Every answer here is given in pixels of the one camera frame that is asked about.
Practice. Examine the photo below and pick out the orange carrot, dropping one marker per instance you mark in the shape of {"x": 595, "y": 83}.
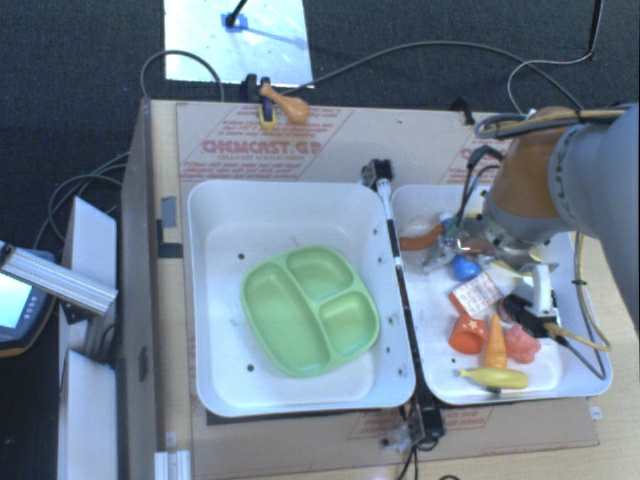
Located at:
{"x": 495, "y": 345}

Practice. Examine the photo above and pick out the orange can with star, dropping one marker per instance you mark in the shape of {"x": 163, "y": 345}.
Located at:
{"x": 466, "y": 337}

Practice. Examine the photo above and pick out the green divided plate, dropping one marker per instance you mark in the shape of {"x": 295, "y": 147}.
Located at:
{"x": 295, "y": 313}

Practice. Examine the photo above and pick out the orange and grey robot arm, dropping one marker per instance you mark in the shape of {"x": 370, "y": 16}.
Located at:
{"x": 575, "y": 178}

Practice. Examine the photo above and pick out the red and white packet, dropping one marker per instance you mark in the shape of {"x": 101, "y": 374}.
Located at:
{"x": 475, "y": 295}

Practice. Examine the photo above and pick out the orange sausage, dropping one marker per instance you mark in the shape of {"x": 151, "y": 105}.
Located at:
{"x": 415, "y": 242}

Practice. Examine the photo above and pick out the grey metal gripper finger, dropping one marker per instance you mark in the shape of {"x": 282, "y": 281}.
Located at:
{"x": 449, "y": 258}
{"x": 433, "y": 262}

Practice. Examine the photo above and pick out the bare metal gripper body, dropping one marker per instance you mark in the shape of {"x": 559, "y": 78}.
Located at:
{"x": 470, "y": 244}

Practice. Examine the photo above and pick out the pink toy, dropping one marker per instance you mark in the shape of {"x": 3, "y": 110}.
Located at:
{"x": 522, "y": 344}

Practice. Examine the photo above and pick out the thin black and white rod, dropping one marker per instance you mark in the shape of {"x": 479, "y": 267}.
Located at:
{"x": 400, "y": 278}

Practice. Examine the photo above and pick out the black cylinder on white bracket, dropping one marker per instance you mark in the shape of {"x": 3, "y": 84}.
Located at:
{"x": 539, "y": 293}

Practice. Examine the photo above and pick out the white plastic tray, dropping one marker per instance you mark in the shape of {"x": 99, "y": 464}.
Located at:
{"x": 225, "y": 268}
{"x": 440, "y": 368}

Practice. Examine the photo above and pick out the brown cardboard board red print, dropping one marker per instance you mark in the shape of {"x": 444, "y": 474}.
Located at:
{"x": 280, "y": 153}

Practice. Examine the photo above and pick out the blue toy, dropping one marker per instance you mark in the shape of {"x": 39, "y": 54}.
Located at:
{"x": 466, "y": 269}

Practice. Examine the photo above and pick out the yellow banana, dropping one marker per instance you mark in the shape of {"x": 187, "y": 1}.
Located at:
{"x": 500, "y": 378}

